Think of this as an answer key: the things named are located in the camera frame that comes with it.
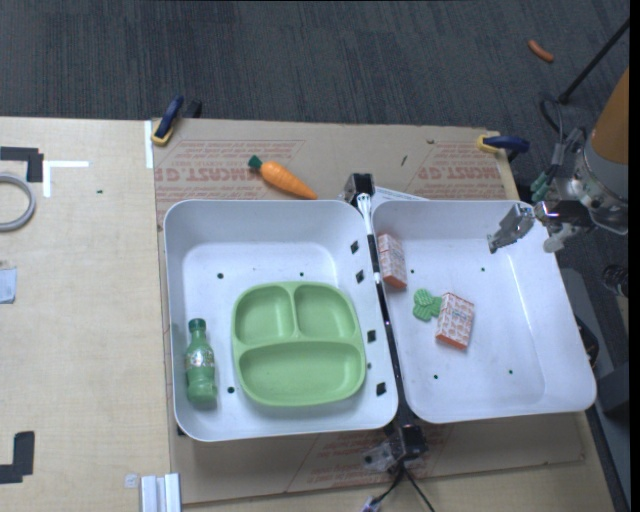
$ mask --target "small carton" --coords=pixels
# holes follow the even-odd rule
[[[456,348],[466,349],[471,337],[473,308],[473,303],[468,300],[453,293],[445,293],[438,316],[436,339]]]
[[[407,287],[407,267],[402,244],[388,233],[378,236],[382,280],[395,288]]]

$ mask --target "green toy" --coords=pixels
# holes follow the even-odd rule
[[[442,305],[441,297],[434,297],[424,288],[420,288],[413,295],[413,316],[428,322],[431,317],[440,314],[440,306]]]

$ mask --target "table surface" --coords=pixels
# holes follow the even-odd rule
[[[137,510],[128,475],[171,471],[154,173],[145,123],[0,118],[0,146],[37,147],[53,168],[24,228],[0,234],[17,296],[0,305],[0,465],[34,431],[34,474],[0,485],[13,511]],[[23,200],[0,186],[0,221]],[[583,413],[575,463],[439,477],[420,487],[440,510],[613,510]],[[193,510],[360,510],[367,488],[255,498]],[[408,482],[385,510],[427,510]]]

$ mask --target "green plastic bottle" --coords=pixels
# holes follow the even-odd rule
[[[207,323],[202,318],[189,321],[191,343],[187,348],[187,397],[195,404],[207,404],[216,399],[215,361],[213,349],[207,343]]]

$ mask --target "green divided plate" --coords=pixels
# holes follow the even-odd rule
[[[335,402],[364,381],[364,345],[353,305],[324,283],[250,288],[233,307],[231,337],[242,388],[264,405]]]

